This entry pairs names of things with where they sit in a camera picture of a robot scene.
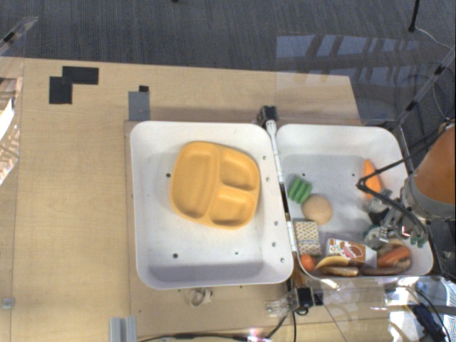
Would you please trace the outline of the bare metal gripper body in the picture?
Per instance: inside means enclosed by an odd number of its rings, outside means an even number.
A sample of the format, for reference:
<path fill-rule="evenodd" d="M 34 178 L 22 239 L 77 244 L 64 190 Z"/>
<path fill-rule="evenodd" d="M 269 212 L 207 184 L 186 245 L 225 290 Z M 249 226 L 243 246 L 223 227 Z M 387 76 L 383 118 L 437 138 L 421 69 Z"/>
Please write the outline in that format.
<path fill-rule="evenodd" d="M 380 221 L 380 227 L 388 230 L 388 239 L 408 240 L 411 245 L 425 245 L 428 242 L 427 227 L 411 212 L 389 209 Z"/>

